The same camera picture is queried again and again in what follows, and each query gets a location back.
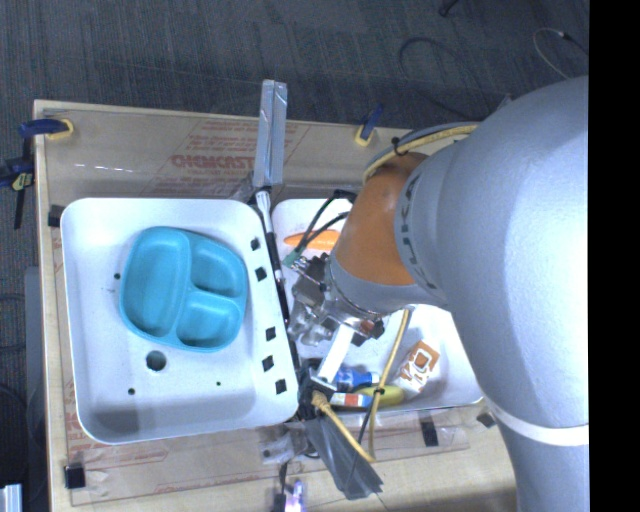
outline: white sink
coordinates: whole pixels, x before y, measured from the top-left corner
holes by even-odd
[[[160,345],[121,320],[119,277],[133,241],[152,226],[211,237],[243,259],[249,297],[229,346],[201,353]],[[272,425],[295,413],[297,380],[261,221],[250,207],[81,199],[65,209],[61,228],[78,418],[87,434],[120,444]]]
[[[277,246],[281,259],[285,258],[293,249],[285,243],[285,239],[288,236],[304,232],[323,202],[322,199],[289,199],[276,206],[273,212],[273,226],[278,233]],[[351,205],[345,199],[333,201],[318,219],[317,226],[322,226],[339,213],[350,209]],[[344,222],[334,224],[332,229],[340,231],[343,224]],[[322,251],[313,249],[307,249],[305,252],[309,258],[321,254]],[[298,276],[288,268],[283,271],[287,283],[287,295],[292,305],[291,286],[296,282]],[[382,373],[401,318],[401,311],[391,315],[386,322],[385,333],[379,339],[367,340],[361,347],[351,345],[344,359],[344,364],[361,370]],[[385,407],[384,411],[457,407],[476,403],[482,398],[482,391],[460,341],[451,313],[435,306],[424,304],[415,306],[411,322],[402,338],[397,357],[391,367],[391,378],[396,374],[404,356],[419,340],[426,341],[439,352],[438,364],[429,377],[424,390],[418,396],[399,405]],[[329,340],[321,342],[316,347],[299,343],[298,355],[302,359],[321,358],[324,357],[330,346]]]

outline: blue clamp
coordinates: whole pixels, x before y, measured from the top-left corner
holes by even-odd
[[[384,106],[382,105],[382,103],[378,103],[376,108],[371,110],[366,116],[362,118],[362,121],[360,121],[360,127],[358,128],[355,136],[355,141],[360,146],[366,147],[371,142],[373,129],[378,124],[378,120],[380,119],[383,110]]]
[[[68,130],[69,126],[57,119],[34,119],[33,121],[22,123],[18,128],[18,133],[23,139],[30,139],[36,135],[60,133]]]
[[[36,135],[56,134],[72,131],[72,125],[68,121],[57,119],[35,119],[22,123],[18,128],[20,137],[24,139],[22,144],[22,156],[0,161],[0,187],[11,187],[18,193],[16,213],[13,223],[14,229],[22,225],[22,210],[24,208],[24,191],[34,183],[35,164],[31,154],[31,140]]]

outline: sink drain hole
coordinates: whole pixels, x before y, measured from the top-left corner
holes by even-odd
[[[159,372],[165,366],[167,366],[167,358],[162,352],[152,350],[147,354],[147,368],[154,372]]]

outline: blue bottle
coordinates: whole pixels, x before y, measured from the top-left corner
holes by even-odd
[[[346,366],[341,366],[336,374],[336,386],[342,393],[348,393],[362,386],[375,386],[378,382],[380,382],[380,376],[377,373],[358,372]]]

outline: wire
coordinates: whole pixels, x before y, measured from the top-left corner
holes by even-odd
[[[402,76],[405,78],[405,80],[409,80],[410,81],[410,80],[413,80],[413,79],[409,76],[409,74],[407,73],[407,70],[405,69],[405,66],[404,66],[404,54],[405,54],[407,48],[409,48],[410,46],[412,46],[412,45],[414,45],[416,43],[427,43],[427,44],[431,45],[432,47],[437,48],[437,49],[443,51],[444,53],[448,54],[450,57],[453,57],[453,59],[460,66],[460,69],[466,71],[467,75],[471,77],[473,82],[475,82],[477,90],[482,93],[482,99],[484,100],[485,106],[486,106],[487,111],[488,111],[487,116],[491,113],[491,108],[489,107],[489,103],[488,103],[488,101],[487,101],[487,99],[486,99],[486,97],[484,95],[484,91],[482,89],[482,86],[480,85],[480,82],[478,81],[476,76],[471,72],[471,70],[466,65],[465,60],[462,57],[460,57],[458,54],[456,54],[455,52],[453,52],[452,50],[450,50],[449,48],[444,46],[442,43],[439,43],[438,41],[436,41],[434,39],[431,39],[430,37],[424,37],[424,36],[410,37],[404,43],[402,43],[402,45],[400,46],[400,49],[398,50],[398,65],[400,67],[400,71],[402,72]],[[421,92],[419,89],[416,89],[416,92],[420,96],[425,98],[427,101],[433,103],[434,105],[440,107],[443,110],[446,110],[447,112],[455,114],[455,115],[457,115],[457,116],[459,116],[462,119],[465,119],[467,121],[473,119],[472,116],[469,116],[468,114],[465,114],[464,112],[456,110],[456,109],[446,105],[445,103],[437,100],[431,94],[428,94],[428,93],[425,93],[425,92]]]
[[[294,249],[295,251],[303,251],[304,248],[309,244],[309,241],[307,240],[307,238],[311,234],[313,227],[316,225],[316,222],[318,222],[318,219],[320,218],[320,216],[324,213],[324,211],[333,202],[334,199],[335,199],[335,196],[331,196],[324,203],[322,203],[322,206],[320,207],[320,209],[313,216],[313,219],[311,219],[311,222],[309,223],[307,230],[302,235],[300,242],[298,242],[298,245],[296,245],[296,248]]]
[[[373,400],[367,407],[367,412],[364,415],[364,419],[362,420],[362,426],[360,427],[360,433],[358,434],[358,444],[362,446],[362,438],[364,437],[364,433],[367,431],[367,423],[369,422],[369,418],[371,417],[371,408],[373,407]],[[349,471],[349,477],[347,478],[347,483],[344,485],[344,488],[348,488],[351,483],[351,479],[353,478],[353,474],[356,471],[356,464],[358,463],[357,454],[353,455],[353,462],[351,463],[351,471]]]
[[[402,321],[400,322],[400,327],[398,328],[398,334],[396,334],[396,339],[393,341],[393,346],[391,347],[391,353],[389,354],[389,358],[387,359],[387,364],[382,371],[382,375],[380,375],[380,383],[378,384],[378,390],[380,391],[377,391],[373,394],[374,396],[373,404],[371,406],[371,418],[369,420],[369,453],[373,457],[375,457],[375,451],[373,449],[373,435],[376,427],[376,413],[378,412],[378,405],[380,404],[380,396],[382,393],[384,393],[384,385],[387,382],[387,377],[389,376],[389,372],[391,371],[393,360],[396,358],[396,353],[398,352],[398,347],[400,347],[402,337],[404,336],[404,333],[407,330],[407,326],[409,325],[412,311],[412,309],[407,308],[402,314]]]
[[[384,393],[384,384],[387,381],[387,377],[389,376],[389,372],[391,371],[391,366],[393,365],[393,361],[396,357],[396,353],[398,352],[398,347],[400,346],[400,342],[402,341],[402,337],[404,336],[405,331],[407,330],[407,325],[409,324],[409,319],[411,318],[412,309],[407,308],[404,310],[404,314],[402,315],[402,321],[400,322],[400,327],[398,328],[398,333],[396,334],[396,338],[393,341],[393,346],[391,347],[391,352],[389,353],[389,357],[387,359],[387,363],[385,364],[384,370],[382,371],[382,375],[380,376],[380,383],[378,384],[378,389]],[[351,432],[344,426],[344,423],[340,420],[338,415],[331,408],[331,404],[327,400],[327,397],[324,393],[321,393],[318,390],[314,390],[311,398],[311,405],[317,407],[322,411],[326,416],[333,421],[333,423],[338,427],[338,430],[342,433],[345,439],[349,442],[349,444],[355,449],[355,451],[367,462],[370,464],[375,462],[375,456],[373,455],[373,435],[375,432],[375,417],[376,412],[378,410],[378,404],[380,402],[380,392],[374,393],[373,402],[369,408],[369,411],[365,415],[363,420],[362,427],[360,428],[360,434],[358,435],[358,440],[354,439]],[[367,453],[360,442],[364,437],[364,431],[366,429],[367,421],[369,422],[369,453]]]
[[[552,34],[557,35],[558,37],[560,37],[561,39],[564,39],[565,41],[569,41],[570,43],[573,43],[574,45],[576,45],[581,51],[582,53],[584,53],[587,57],[589,57],[589,52],[580,44],[578,43],[578,41],[576,41],[573,37],[571,37],[569,34],[567,34],[566,32],[563,32],[562,30],[558,30],[555,28],[551,28],[551,27],[542,27],[539,28],[538,30],[536,30],[533,33],[533,46],[536,49],[536,52],[538,53],[538,55],[542,58],[542,60],[551,68],[553,69],[556,73],[558,73],[562,78],[564,79],[569,79],[571,78],[569,75],[567,75],[566,73],[562,72],[559,68],[557,68],[556,66],[554,66],[551,61],[547,58],[547,56],[542,52],[542,50],[540,49],[540,47],[538,46],[538,34],[540,32],[551,32]]]
[[[335,216],[329,222],[327,222],[324,226],[322,226],[317,231],[314,231],[313,234],[307,239],[305,243],[305,247],[313,242],[316,238],[318,238],[323,232],[333,226],[336,222],[340,222],[343,219],[346,219],[349,216],[349,212],[342,212],[340,215]]]
[[[287,469],[289,468],[289,461],[285,462],[282,466],[280,466],[280,470],[278,471],[278,477],[280,478],[280,494],[284,494],[284,491],[287,487]]]
[[[329,404],[329,401],[327,400],[327,397],[324,393],[321,393],[318,390],[314,390],[311,399],[311,405],[320,409],[320,411],[322,411],[326,416],[329,417],[331,421],[333,421],[336,427],[338,427],[340,433],[364,460],[369,463],[376,461],[371,455],[364,451],[364,448],[358,444],[358,441],[354,439],[354,437],[351,435],[351,432],[349,432],[347,427],[344,426],[344,423],[342,423],[340,418],[338,418],[338,415],[331,408],[331,405]]]
[[[369,163],[369,165],[364,171],[362,181],[366,182],[378,170],[379,167],[381,167],[382,165],[387,163],[389,160],[391,160],[394,156],[396,156],[396,151],[398,151],[399,153],[404,151],[410,151],[412,149],[416,149],[416,148],[425,146],[427,144],[431,144],[432,142],[446,139],[447,137],[453,137],[454,135],[466,135],[471,133],[477,127],[478,125],[474,123],[463,124],[460,126],[455,126],[453,128],[447,128],[444,130],[436,131],[424,137],[419,137],[409,141],[404,141],[403,139],[401,139],[395,147],[394,146],[389,147],[387,150],[385,150],[383,153],[380,154],[381,156],[378,156],[376,159],[374,159],[374,161]]]

